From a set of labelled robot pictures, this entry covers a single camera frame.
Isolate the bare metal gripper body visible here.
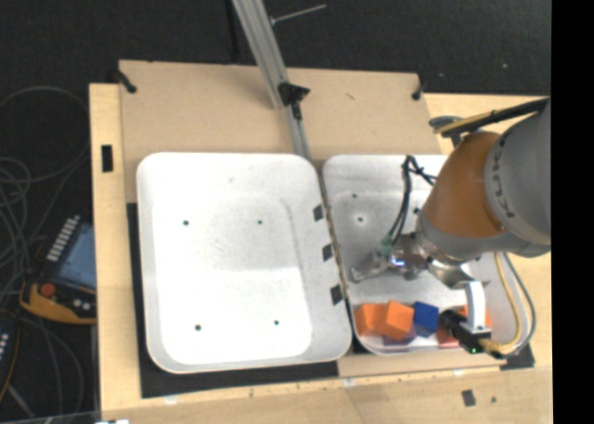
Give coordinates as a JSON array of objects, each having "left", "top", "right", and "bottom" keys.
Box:
[{"left": 385, "top": 232, "right": 491, "bottom": 292}]

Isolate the blue cube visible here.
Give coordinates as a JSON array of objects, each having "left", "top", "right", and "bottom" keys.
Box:
[{"left": 412, "top": 301, "right": 441, "bottom": 333}]

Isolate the orange cube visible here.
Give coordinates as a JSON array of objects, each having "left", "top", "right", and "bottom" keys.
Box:
[{"left": 378, "top": 300, "right": 416, "bottom": 341}]

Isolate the white plastic tray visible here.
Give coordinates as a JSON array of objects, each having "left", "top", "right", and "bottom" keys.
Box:
[
  {"left": 136, "top": 151, "right": 353, "bottom": 375},
  {"left": 321, "top": 154, "right": 531, "bottom": 357}
]

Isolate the flat brown board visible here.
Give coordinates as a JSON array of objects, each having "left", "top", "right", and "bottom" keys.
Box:
[{"left": 118, "top": 58, "right": 505, "bottom": 379}]

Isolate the black cylinder on white bracket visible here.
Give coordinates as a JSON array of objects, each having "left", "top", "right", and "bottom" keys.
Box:
[{"left": 438, "top": 279, "right": 506, "bottom": 359}]

